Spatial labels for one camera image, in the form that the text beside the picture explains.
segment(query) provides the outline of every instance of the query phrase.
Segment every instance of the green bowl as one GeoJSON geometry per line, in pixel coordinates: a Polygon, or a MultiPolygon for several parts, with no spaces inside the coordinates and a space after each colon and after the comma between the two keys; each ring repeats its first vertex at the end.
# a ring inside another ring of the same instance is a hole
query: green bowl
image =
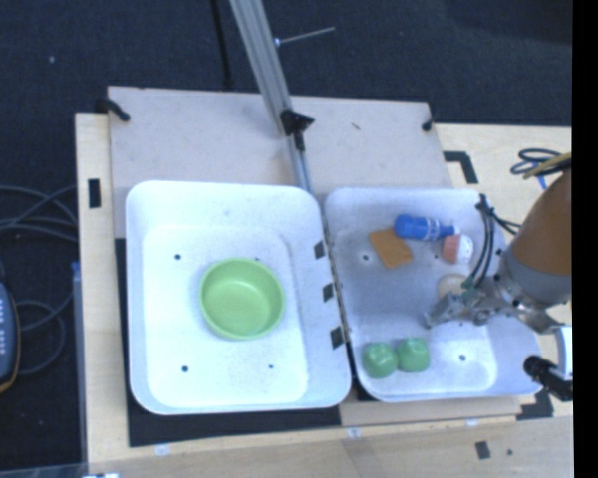
{"type": "Polygon", "coordinates": [[[206,270],[199,285],[201,311],[221,337],[253,340],[281,321],[285,296],[275,274],[245,258],[228,259],[206,270]]]}

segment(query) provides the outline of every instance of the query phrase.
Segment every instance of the aluminum rod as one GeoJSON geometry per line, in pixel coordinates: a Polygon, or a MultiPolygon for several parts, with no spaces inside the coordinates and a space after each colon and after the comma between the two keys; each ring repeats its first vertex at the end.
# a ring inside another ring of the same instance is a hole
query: aluminum rod
{"type": "MultiPolygon", "coordinates": [[[[259,91],[279,133],[285,135],[281,114],[292,110],[292,102],[263,3],[261,0],[229,1],[259,91]]],[[[297,183],[312,193],[305,154],[297,149],[293,139],[288,143],[297,183]]]]}

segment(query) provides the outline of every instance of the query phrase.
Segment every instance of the toy sink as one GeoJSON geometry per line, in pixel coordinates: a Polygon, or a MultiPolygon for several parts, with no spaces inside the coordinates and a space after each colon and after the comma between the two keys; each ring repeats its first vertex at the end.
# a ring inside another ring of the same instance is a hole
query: toy sink
{"type": "MultiPolygon", "coordinates": [[[[475,262],[483,245],[477,201],[470,190],[351,187],[320,207],[291,186],[137,184],[126,203],[135,398],[158,414],[329,407],[348,395],[352,369],[386,402],[535,392],[522,363],[540,351],[518,320],[425,327],[439,278],[466,275],[469,265],[445,263],[438,242],[411,242],[413,262],[388,270],[368,239],[398,214],[416,213],[458,225],[474,242],[475,262]],[[228,259],[262,264],[283,290],[283,316],[259,338],[223,337],[202,314],[201,279],[228,259]],[[365,373],[367,344],[407,337],[426,339],[429,369],[383,379],[365,373]]],[[[504,246],[499,230],[495,245],[504,246]]]]}
{"type": "MultiPolygon", "coordinates": [[[[341,297],[355,363],[373,343],[396,347],[406,338],[422,338],[429,348],[425,371],[398,371],[376,379],[357,366],[359,382],[385,402],[531,394],[539,389],[523,371],[524,360],[540,354],[534,332],[516,318],[493,317],[485,326],[446,322],[428,329],[425,313],[439,299],[438,286],[449,275],[466,277],[484,244],[483,222],[469,189],[340,188],[328,196],[325,217],[330,231],[341,297]],[[368,234],[390,228],[399,214],[434,218],[459,227],[474,243],[468,264],[442,257],[441,241],[407,240],[413,261],[384,267],[368,234]]],[[[494,250],[504,249],[496,226],[494,250]]],[[[498,266],[492,257],[493,274],[498,266]]]]}
{"type": "Polygon", "coordinates": [[[127,197],[130,383],[158,414],[332,406],[351,386],[317,201],[295,187],[147,181],[127,197]],[[203,317],[199,285],[228,259],[283,289],[273,331],[236,341],[203,317]]]}

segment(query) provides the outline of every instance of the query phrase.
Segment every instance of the blue bottle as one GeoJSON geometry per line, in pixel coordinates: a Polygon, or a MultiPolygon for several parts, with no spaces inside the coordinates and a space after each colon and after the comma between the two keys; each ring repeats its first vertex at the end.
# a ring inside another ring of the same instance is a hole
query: blue bottle
{"type": "Polygon", "coordinates": [[[442,225],[437,219],[415,217],[410,214],[399,215],[395,222],[395,234],[402,239],[437,241],[457,232],[453,225],[442,225]]]}

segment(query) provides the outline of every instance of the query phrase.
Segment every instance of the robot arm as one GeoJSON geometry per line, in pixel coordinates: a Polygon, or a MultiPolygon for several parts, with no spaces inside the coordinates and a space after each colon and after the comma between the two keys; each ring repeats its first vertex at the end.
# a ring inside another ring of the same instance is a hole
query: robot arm
{"type": "MultiPolygon", "coordinates": [[[[563,401],[573,399],[572,330],[552,319],[547,309],[572,296],[570,157],[562,175],[543,192],[500,254],[496,273],[477,281],[468,279],[461,294],[447,293],[427,316],[431,327],[465,317],[483,325],[497,314],[511,314],[542,335],[553,334],[558,365],[532,356],[524,368],[563,401]]],[[[484,197],[480,205],[486,219],[484,197]]]]}

